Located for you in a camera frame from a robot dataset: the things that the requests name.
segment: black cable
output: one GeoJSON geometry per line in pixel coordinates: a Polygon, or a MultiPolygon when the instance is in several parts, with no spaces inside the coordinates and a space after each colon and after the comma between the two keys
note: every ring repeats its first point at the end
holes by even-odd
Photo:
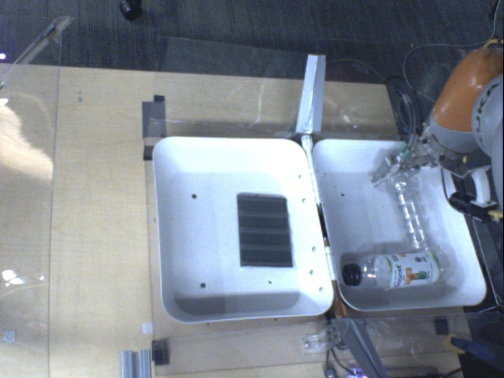
{"type": "Polygon", "coordinates": [[[447,183],[444,179],[444,169],[443,169],[443,167],[439,167],[439,169],[441,169],[441,181],[443,182],[444,197],[447,200],[447,202],[450,203],[450,198],[448,198],[448,194],[447,194],[447,183]]]}
{"type": "Polygon", "coordinates": [[[490,15],[488,16],[488,18],[490,20],[494,20],[495,19],[495,16],[497,15],[498,7],[500,6],[500,2],[501,2],[501,0],[495,0],[494,8],[491,10],[490,15]]]}
{"type": "Polygon", "coordinates": [[[450,371],[449,373],[444,374],[444,375],[443,375],[443,378],[448,378],[449,376],[453,376],[453,375],[455,375],[457,372],[460,372],[461,370],[462,370],[462,368],[459,368],[459,369],[454,369],[453,371],[450,371]]]}
{"type": "Polygon", "coordinates": [[[330,350],[328,351],[331,351],[332,353],[332,356],[334,357],[334,360],[336,361],[336,363],[342,368],[344,369],[345,371],[347,371],[349,374],[351,375],[355,375],[355,372],[352,371],[351,369],[349,369],[348,367],[345,367],[343,364],[341,364],[341,362],[338,360],[338,358],[336,357],[336,352],[334,351],[334,347],[331,347],[330,350]]]}
{"type": "Polygon", "coordinates": [[[400,76],[390,76],[384,81],[397,113],[398,127],[405,130],[406,141],[409,148],[414,145],[417,134],[418,122],[421,122],[421,111],[416,100],[416,93],[407,86],[406,81],[400,76]]]}

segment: wooden table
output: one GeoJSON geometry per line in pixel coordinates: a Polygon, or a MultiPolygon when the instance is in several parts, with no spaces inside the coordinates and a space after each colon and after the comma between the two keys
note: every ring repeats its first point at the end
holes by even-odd
{"type": "MultiPolygon", "coordinates": [[[[297,109],[301,86],[299,80],[61,69],[50,252],[51,378],[116,378],[122,350],[150,348],[154,336],[164,332],[211,332],[211,327],[173,322],[154,324],[153,330],[155,320],[168,317],[158,314],[159,294],[154,290],[153,295],[151,279],[155,254],[147,214],[150,164],[143,160],[142,101],[164,95],[173,116],[188,113],[189,120],[198,114],[211,120],[248,113],[245,121],[251,124],[261,115],[281,123],[282,116],[297,109]]],[[[326,83],[324,107],[333,130],[395,133],[383,86],[326,83]]],[[[277,341],[281,347],[282,339],[277,341]]],[[[281,356],[275,366],[183,376],[323,376],[323,355],[301,364],[288,364],[281,356]]],[[[198,359],[204,365],[205,358],[199,352],[184,362],[198,359]]],[[[386,361],[397,368],[412,366],[406,356],[386,361]]],[[[177,372],[190,369],[178,362],[177,372]]],[[[459,366],[449,351],[418,354],[415,363],[443,372],[459,366]]]]}

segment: water bottle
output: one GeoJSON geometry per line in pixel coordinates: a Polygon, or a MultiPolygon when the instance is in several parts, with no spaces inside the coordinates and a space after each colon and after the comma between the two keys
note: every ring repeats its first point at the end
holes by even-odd
{"type": "Polygon", "coordinates": [[[398,218],[405,226],[411,250],[426,250],[426,223],[420,206],[419,183],[413,171],[401,171],[388,180],[387,189],[398,206],[398,218]]]}
{"type": "Polygon", "coordinates": [[[440,251],[375,254],[343,266],[343,282],[351,287],[384,290],[418,287],[447,280],[447,257],[440,251]]]}

